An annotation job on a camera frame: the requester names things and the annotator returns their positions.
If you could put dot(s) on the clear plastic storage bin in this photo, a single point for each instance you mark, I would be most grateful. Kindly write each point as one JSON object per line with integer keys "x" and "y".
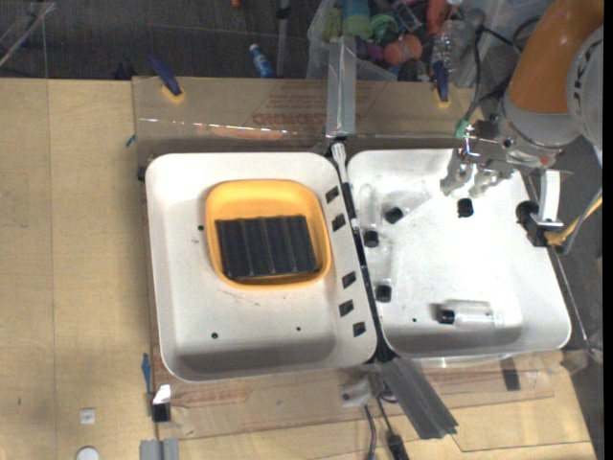
{"x": 383, "y": 27}

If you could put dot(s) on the clear plastic bottle black cap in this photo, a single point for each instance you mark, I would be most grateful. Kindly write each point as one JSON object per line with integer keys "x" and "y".
{"x": 371, "y": 237}
{"x": 465, "y": 208}
{"x": 393, "y": 214}
{"x": 383, "y": 293}
{"x": 471, "y": 316}

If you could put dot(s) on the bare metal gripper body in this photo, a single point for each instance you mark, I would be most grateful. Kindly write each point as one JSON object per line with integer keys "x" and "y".
{"x": 488, "y": 144}

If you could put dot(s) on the black ribbed rectangular tray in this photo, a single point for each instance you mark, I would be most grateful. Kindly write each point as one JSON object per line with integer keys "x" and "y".
{"x": 265, "y": 247}

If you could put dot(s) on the small black and white box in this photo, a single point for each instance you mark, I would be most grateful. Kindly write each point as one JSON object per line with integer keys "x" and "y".
{"x": 161, "y": 405}

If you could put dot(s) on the black cylinder on white bracket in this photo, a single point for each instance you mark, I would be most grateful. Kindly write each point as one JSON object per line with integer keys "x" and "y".
{"x": 548, "y": 194}

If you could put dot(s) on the white plastic tray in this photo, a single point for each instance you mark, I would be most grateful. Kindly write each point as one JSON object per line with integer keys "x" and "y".
{"x": 249, "y": 324}
{"x": 460, "y": 261}

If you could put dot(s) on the yellow rectangular bowl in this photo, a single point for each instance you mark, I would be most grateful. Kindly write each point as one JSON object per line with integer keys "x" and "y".
{"x": 263, "y": 199}

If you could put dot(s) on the blue bottle white cap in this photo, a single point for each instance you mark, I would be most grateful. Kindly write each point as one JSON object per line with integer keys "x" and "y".
{"x": 261, "y": 60}

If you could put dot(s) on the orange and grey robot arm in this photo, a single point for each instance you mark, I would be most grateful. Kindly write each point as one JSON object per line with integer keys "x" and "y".
{"x": 541, "y": 65}

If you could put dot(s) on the brown cardboard board red print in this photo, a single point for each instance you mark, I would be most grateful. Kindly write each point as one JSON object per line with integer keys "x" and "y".
{"x": 297, "y": 108}

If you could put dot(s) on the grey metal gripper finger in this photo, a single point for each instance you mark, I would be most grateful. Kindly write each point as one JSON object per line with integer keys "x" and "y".
{"x": 483, "y": 180}
{"x": 454, "y": 177}

